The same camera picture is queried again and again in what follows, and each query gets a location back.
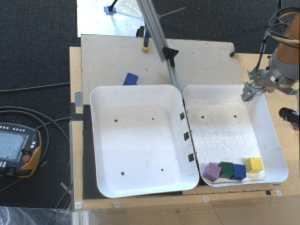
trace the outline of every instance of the black floor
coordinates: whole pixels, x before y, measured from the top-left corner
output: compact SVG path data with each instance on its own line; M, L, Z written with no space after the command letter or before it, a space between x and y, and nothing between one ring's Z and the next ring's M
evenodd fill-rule
M159 14L187 7L163 17L167 38L233 42L240 53L257 53L260 40L278 0L153 0ZM299 6L300 0L283 0ZM79 46L76 0L0 0L0 90L69 82L68 49ZM270 42L267 52L275 49ZM18 106L52 119L70 116L68 86L0 93L0 106ZM23 115L2 115L31 127L38 124ZM68 134L68 121L59 122ZM70 185L69 144L49 126L50 148L36 174L2 190L15 180L0 178L0 205L54 208L64 194L60 183ZM63 208L69 196L58 204Z

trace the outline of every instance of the cube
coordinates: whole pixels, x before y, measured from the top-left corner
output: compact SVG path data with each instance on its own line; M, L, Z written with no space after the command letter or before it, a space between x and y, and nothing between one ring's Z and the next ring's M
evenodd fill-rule
M263 170L262 159L259 157L251 157L245 161L247 173L258 173Z
M220 162L218 166L222 169L220 178L231 178L234 175L233 163Z
M134 75L132 73L127 73L127 76L125 78L123 85L136 85L138 78L139 77L137 75Z
M214 182L217 180L221 172L221 168L214 163L208 163L204 169L202 177L206 178L208 181Z
M233 164L234 175L230 178L231 180L243 180L246 175L245 165Z

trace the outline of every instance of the black clamp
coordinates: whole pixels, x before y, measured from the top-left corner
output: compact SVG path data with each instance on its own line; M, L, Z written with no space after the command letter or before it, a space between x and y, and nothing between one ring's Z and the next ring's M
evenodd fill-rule
M175 67L174 58L179 53L179 51L172 49L172 48L164 47L163 53L164 53L165 59L167 59L167 60L169 59L171 67L174 68Z

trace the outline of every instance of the purple cube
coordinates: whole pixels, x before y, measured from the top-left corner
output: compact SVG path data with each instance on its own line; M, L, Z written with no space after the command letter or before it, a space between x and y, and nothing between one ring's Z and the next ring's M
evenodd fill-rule
M214 182L217 180L221 173L221 168L214 163L208 163L204 169L202 177L206 178L208 181Z

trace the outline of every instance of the white tray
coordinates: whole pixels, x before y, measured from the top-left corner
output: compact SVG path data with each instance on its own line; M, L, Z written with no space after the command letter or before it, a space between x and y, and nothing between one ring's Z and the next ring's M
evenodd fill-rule
M288 176L264 96L243 102L243 85L190 85L184 90L200 174L209 162L244 164L262 158L263 171L247 173L243 181L219 178L211 186L281 182Z
M182 96L171 85L103 86L90 95L97 186L111 198L194 188Z

